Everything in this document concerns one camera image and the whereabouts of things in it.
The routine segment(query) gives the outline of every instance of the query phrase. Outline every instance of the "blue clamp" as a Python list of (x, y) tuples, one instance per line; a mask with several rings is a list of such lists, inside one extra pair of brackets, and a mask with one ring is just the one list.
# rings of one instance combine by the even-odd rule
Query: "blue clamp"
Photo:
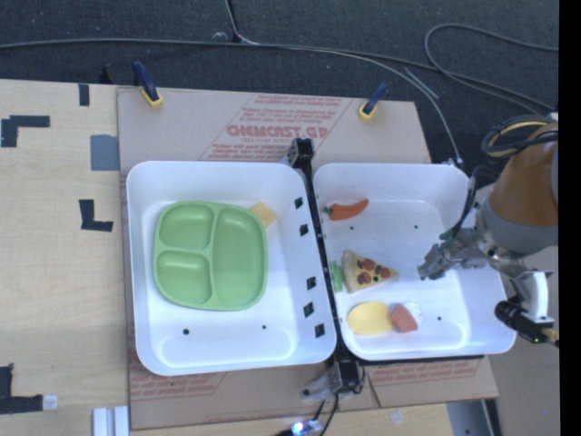
[(381, 83), (371, 98), (359, 108), (359, 117), (364, 120), (371, 119), (371, 116), (375, 114), (379, 100), (383, 98), (387, 91), (388, 86), (385, 83)]
[(157, 93), (153, 79), (142, 62), (133, 62), (133, 73), (142, 85), (142, 95), (145, 101), (151, 106), (158, 106), (163, 102), (163, 97)]

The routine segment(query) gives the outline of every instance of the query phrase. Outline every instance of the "green plate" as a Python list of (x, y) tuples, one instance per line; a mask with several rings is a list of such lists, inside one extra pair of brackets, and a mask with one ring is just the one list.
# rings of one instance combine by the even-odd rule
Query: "green plate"
[(178, 202), (155, 229), (153, 276), (171, 302), (197, 309), (235, 311), (264, 294), (266, 232), (250, 210), (215, 202)]

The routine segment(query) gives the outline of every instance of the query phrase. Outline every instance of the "wooden table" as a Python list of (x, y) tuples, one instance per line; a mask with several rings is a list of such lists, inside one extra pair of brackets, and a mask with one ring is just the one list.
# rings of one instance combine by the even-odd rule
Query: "wooden table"
[[(117, 135), (116, 88), (0, 81), (0, 117), (49, 115), (0, 148), (0, 366), (12, 395), (54, 394), (56, 410), (0, 415), (0, 434), (89, 435), (91, 412), (128, 405), (120, 176), (94, 172), (90, 138)], [(81, 230), (79, 200), (94, 200), (111, 232)], [(446, 405), (339, 412), (329, 435), (451, 436)], [(209, 424), (153, 435), (270, 436), (293, 419)]]

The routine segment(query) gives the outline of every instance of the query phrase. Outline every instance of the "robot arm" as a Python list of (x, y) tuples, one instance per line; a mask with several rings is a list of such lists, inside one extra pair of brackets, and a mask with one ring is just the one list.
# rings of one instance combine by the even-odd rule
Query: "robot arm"
[[(496, 145), (497, 139), (526, 126), (536, 130), (525, 141)], [(483, 151), (509, 160), (491, 193), (477, 209), (475, 224), (463, 228), (476, 193), (476, 175), (458, 223), (443, 233), (418, 267), (422, 279), (437, 279), (451, 268), (489, 264), (507, 276), (517, 295), (500, 302), (495, 315), (531, 342), (558, 347), (558, 332), (547, 316), (547, 276), (525, 265), (528, 255), (558, 245), (558, 123), (547, 118), (518, 117), (494, 128)]]

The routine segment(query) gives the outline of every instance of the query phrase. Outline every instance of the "toy food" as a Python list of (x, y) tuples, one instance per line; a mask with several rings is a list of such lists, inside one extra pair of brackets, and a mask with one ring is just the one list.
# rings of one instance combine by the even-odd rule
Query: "toy food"
[(391, 321), (399, 332), (415, 331), (422, 319), (421, 309), (414, 302), (398, 303), (391, 314)]
[(273, 212), (269, 207), (267, 207), (264, 203), (258, 202), (254, 204), (250, 211), (253, 212), (262, 222), (262, 225), (266, 228), (268, 227), (274, 220), (276, 220), (276, 213)]
[(393, 279), (398, 273), (392, 268), (380, 265), (369, 257), (357, 255), (353, 251), (343, 251), (341, 259), (345, 285), (349, 292), (375, 286), (378, 282)]
[(351, 205), (334, 203), (328, 207), (323, 208), (323, 212), (328, 213), (331, 220), (347, 220), (363, 212), (368, 203), (369, 199), (363, 199)]
[(347, 324), (355, 334), (362, 336), (390, 331), (389, 307), (380, 301), (360, 303), (347, 314)]

